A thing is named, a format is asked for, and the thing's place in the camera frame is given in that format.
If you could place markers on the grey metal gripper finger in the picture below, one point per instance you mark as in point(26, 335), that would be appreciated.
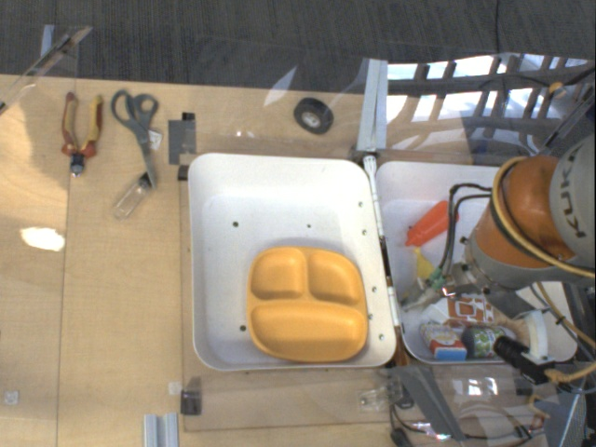
point(413, 290)
point(426, 303)

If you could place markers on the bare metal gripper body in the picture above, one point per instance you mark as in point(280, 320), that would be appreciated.
point(461, 280)

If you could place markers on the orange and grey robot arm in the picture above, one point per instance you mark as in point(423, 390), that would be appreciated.
point(526, 212)

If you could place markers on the orange and white patterned carton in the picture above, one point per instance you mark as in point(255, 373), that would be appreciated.
point(468, 309)

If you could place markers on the white red and blue packet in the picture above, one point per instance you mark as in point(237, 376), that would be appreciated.
point(442, 340)

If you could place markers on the beige toy bread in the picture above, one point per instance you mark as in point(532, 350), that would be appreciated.
point(507, 321)

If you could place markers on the orange plastic bottle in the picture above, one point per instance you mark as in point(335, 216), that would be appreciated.
point(430, 224)

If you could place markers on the green patterned can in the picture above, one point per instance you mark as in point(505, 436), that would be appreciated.
point(482, 342)

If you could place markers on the white plastic tray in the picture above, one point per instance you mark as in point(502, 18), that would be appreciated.
point(279, 193)
point(405, 189)

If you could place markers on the orange divided plate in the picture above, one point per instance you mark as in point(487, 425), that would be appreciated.
point(307, 324)

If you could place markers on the black tape roll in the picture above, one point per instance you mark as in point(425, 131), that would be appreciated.
point(313, 115)

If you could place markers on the clear plastic sleeve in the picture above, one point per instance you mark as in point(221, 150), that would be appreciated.
point(129, 199)

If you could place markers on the grey scissors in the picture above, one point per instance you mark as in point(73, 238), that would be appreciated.
point(142, 128)

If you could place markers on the red and yellow pliers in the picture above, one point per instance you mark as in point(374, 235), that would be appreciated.
point(74, 149)

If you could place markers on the black cylinder on white bracket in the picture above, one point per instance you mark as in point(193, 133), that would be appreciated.
point(517, 352)

